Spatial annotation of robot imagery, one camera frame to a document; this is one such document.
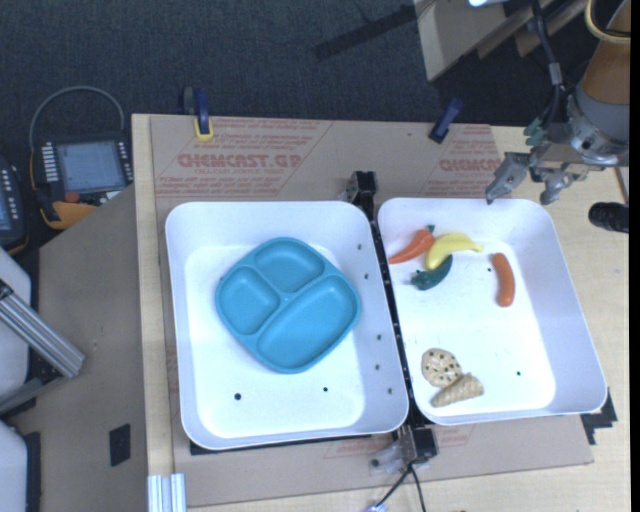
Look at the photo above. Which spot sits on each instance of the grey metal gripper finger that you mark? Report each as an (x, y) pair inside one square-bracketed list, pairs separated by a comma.
[(509, 172), (559, 187)]

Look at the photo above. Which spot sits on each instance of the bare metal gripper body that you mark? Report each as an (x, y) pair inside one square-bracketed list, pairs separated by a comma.
[(592, 147)]

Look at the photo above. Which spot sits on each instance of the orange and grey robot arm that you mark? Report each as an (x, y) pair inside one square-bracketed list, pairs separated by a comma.
[(607, 70)]

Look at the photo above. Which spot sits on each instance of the yellow banana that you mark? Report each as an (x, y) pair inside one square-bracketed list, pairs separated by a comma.
[(447, 246)]

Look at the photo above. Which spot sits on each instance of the orange sausage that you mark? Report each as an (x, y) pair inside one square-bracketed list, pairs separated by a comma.
[(504, 280)]

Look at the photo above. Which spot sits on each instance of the orange carrot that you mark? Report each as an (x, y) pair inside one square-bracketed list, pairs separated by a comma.
[(412, 249)]

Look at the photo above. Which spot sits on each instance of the dark green toy pepper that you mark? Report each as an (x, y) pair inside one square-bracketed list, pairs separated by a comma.
[(434, 277)]

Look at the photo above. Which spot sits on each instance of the white plastic tray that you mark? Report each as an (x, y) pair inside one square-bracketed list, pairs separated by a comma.
[(280, 415), (500, 345)]

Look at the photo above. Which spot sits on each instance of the thin black and white rod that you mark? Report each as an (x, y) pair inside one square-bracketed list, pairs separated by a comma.
[(395, 325)]

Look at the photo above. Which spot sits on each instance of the beige chocolate chip biscuit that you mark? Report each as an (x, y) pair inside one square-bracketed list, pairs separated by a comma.
[(439, 366)]

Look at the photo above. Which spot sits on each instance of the beige waffle cone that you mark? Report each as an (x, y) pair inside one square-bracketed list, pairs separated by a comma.
[(462, 390)]

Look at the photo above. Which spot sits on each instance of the brown cardboard board, red print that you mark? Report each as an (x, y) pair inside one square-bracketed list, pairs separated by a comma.
[(280, 165)]

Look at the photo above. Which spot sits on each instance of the blue divided plate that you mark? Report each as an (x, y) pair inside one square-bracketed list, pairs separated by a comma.
[(287, 305)]

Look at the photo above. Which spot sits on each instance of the black cylinder on white bracket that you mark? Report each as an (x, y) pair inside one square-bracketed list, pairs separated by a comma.
[(609, 216)]

